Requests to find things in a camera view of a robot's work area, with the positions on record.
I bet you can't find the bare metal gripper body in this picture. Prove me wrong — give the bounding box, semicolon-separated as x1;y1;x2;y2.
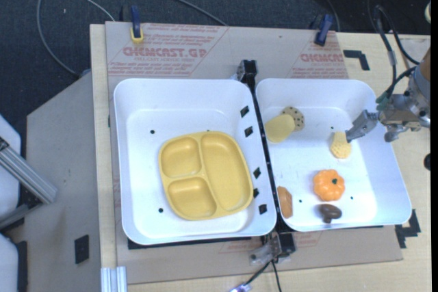
377;94;431;133

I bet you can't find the yellow toy waffle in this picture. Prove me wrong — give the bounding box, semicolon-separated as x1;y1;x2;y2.
329;131;353;160

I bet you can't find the white plastic tray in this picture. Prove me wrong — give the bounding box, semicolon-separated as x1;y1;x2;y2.
112;77;278;245
255;77;413;233

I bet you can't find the chocolate chip biscuit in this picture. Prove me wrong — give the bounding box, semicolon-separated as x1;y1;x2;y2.
281;106;306;131

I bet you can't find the orange toy pumpkin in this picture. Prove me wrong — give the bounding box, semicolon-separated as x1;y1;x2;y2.
312;168;346;202

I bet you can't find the brown toy mushroom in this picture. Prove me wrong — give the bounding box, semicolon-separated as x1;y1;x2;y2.
315;203;344;224

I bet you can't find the orange-brown toy croissant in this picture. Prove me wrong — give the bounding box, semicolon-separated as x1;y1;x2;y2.
276;185;294;220

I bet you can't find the yellow divided plate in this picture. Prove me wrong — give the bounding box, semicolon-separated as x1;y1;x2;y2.
157;131;255;222

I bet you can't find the brown cardboard board red print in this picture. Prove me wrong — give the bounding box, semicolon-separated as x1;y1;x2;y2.
104;21;405;285

